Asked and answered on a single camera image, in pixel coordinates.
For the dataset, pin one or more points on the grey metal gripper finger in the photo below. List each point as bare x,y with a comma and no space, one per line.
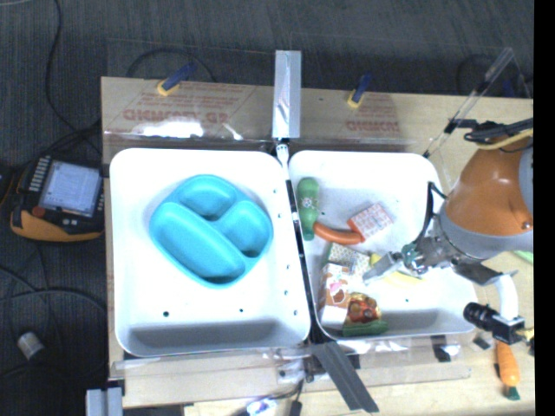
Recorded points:
383,267

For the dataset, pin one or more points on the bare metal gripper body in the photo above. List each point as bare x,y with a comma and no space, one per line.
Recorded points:
429,254

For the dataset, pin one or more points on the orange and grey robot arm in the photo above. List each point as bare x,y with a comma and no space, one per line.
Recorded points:
485,193

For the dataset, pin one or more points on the yellow banana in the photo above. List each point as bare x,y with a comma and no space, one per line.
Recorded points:
403,281

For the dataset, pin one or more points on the green and white packet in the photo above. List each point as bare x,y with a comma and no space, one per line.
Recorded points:
344,256

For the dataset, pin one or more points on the orange and white carton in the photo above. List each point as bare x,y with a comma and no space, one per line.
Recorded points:
370,220

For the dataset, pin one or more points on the slice of pizza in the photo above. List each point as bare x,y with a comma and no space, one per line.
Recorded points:
362,314

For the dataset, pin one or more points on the white carton with pictures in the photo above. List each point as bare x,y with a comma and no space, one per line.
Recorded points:
331,290

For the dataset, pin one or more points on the orange sausage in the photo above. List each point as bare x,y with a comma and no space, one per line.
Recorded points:
336,233

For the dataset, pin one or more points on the white plastic tray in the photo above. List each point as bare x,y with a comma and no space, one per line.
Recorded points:
143,310
390,180

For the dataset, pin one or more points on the green plastic bottle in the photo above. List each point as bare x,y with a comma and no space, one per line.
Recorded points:
308,206

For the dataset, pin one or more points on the orange carrot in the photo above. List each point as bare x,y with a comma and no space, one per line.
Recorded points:
508,366

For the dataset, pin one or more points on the blue divided plate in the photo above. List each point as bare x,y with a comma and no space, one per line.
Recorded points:
199,241

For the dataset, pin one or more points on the brown cardboard board red print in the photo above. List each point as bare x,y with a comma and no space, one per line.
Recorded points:
243,111

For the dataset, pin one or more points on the grey metal can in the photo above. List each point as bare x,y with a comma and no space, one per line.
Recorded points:
30,345

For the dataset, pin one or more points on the black cylinder on white bracket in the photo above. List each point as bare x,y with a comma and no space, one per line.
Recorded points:
490,316

